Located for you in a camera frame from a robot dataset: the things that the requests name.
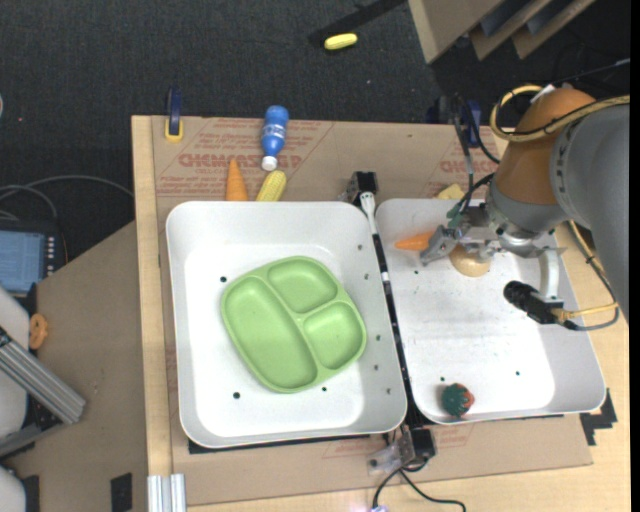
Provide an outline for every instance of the orange ring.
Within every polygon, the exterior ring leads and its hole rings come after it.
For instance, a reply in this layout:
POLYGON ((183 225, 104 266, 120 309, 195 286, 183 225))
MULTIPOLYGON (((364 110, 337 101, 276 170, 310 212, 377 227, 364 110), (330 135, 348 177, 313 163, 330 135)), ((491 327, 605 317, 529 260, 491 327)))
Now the orange ring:
POLYGON ((47 320, 40 313, 36 313, 29 321, 29 348, 38 350, 49 334, 47 332, 47 320))

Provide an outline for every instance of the black floor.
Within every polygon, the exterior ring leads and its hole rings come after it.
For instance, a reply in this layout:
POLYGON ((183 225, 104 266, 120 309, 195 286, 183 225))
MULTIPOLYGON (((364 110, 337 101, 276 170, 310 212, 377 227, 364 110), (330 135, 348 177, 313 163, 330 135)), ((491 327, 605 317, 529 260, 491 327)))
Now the black floor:
MULTIPOLYGON (((33 193, 2 187, 84 175, 132 187, 130 116, 161 114, 171 84, 183 113, 261 117, 273 103, 297 119, 425 122, 440 96, 479 102, 630 57, 631 2, 599 0, 524 60, 506 42, 478 61, 461 39, 432 65, 409 7, 359 26, 358 44, 328 54, 310 41, 367 5, 336 0, 41 2, 0 7, 0 217, 47 219, 33 193)), ((573 83, 597 97, 630 92, 629 66, 573 83)), ((114 187, 65 180, 51 199, 75 258, 133 219, 114 187)))

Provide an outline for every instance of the wooden tabletop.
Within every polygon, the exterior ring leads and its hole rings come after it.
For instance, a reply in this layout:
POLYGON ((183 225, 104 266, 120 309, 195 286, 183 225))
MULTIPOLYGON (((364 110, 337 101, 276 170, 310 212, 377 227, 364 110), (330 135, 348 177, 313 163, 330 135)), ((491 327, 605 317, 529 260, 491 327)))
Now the wooden tabletop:
MULTIPOLYGON (((357 124, 352 124, 350 129, 357 130, 357 124)), ((420 130, 424 133, 429 127, 421 126, 420 130)), ((402 125, 398 125, 397 131, 399 137, 406 137, 406 127, 403 129, 402 125)), ((174 471, 162 283, 158 265, 160 248, 152 132, 151 117, 135 116, 132 119, 148 470, 150 475, 167 476, 174 471)), ((393 151, 393 141, 389 141, 389 148, 389 151, 393 151)), ((561 244, 570 247, 563 259, 580 307, 605 303, 608 300, 606 290, 590 267, 584 264, 580 253, 572 247, 565 229, 558 230, 558 239, 561 244)), ((602 318, 589 319, 587 323, 598 321, 602 321, 602 318)), ((620 320, 612 327, 594 331, 591 339, 617 415, 613 428, 596 431, 597 445, 591 448, 593 465, 430 482, 420 484, 420 488, 433 497, 460 500, 469 511, 631 510, 628 324, 620 320)), ((354 489, 201 505, 190 507, 189 510, 366 512, 370 510, 374 492, 374 488, 354 489)), ((380 502, 391 511, 461 510, 453 505, 427 504, 408 485, 389 485, 383 491, 380 502)))

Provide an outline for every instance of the blue bottle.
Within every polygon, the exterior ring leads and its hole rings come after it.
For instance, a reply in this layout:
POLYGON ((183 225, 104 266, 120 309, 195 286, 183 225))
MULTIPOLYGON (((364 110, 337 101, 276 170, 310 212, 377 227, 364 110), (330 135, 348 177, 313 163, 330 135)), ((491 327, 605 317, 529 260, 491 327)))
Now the blue bottle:
POLYGON ((267 109, 262 128, 262 168, 265 171, 273 171, 278 166, 278 153, 284 147, 284 139, 287 133, 289 112, 280 105, 272 105, 267 109))

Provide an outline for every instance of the wooden table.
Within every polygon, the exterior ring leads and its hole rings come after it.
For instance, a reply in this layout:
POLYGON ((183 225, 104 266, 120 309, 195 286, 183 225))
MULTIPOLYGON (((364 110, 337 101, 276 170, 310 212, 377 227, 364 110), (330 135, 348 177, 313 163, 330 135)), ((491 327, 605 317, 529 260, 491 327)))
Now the wooden table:
MULTIPOLYGON (((196 128, 206 120, 199 120, 185 138, 197 136, 196 128)), ((364 123, 325 123, 326 133, 310 132, 315 146, 308 148, 304 160, 289 170, 290 195, 284 200, 334 198, 344 190, 344 184, 355 170, 374 170, 381 178, 380 199, 388 197, 425 197, 424 187, 416 187, 414 176, 420 180, 434 179, 448 172, 440 165, 427 169, 417 159, 423 158, 425 145, 432 144, 439 161, 446 160, 442 147, 443 134, 450 140, 453 128, 426 125, 383 125, 364 123), (333 148, 332 155, 323 155, 323 148, 333 148), (390 162, 396 162, 392 170, 390 162), (323 177, 317 169, 305 173, 305 165, 333 167, 323 177)), ((157 152, 154 151, 154 118, 135 116, 132 120, 134 178, 136 195, 136 225, 140 279, 140 312, 144 364, 144 394, 146 409, 147 465, 150 475, 167 476, 174 473, 171 447, 170 410, 165 354, 165 320, 158 255, 161 251, 158 225, 159 198, 156 182, 157 152)), ((460 181, 464 175, 457 175, 460 181)), ((565 230, 558 232, 560 243, 571 245, 565 230)), ((564 255, 580 306, 588 307, 606 302, 603 287, 577 250, 564 255)), ((629 441, 629 331, 623 320, 616 325, 592 333, 605 380, 615 406, 617 423, 610 430, 598 430, 597 446, 591 449, 593 465, 551 471, 502 474, 430 482, 421 485, 435 497, 463 501, 469 511, 601 511, 630 510, 630 441, 629 441)), ((243 502, 222 503, 190 507, 197 511, 249 512, 278 510, 281 512, 314 511, 368 511, 375 489, 364 488, 340 492, 324 492, 300 496, 277 497, 243 502)), ((391 485, 381 499, 390 510, 456 510, 453 506, 425 504, 407 485, 391 485)))

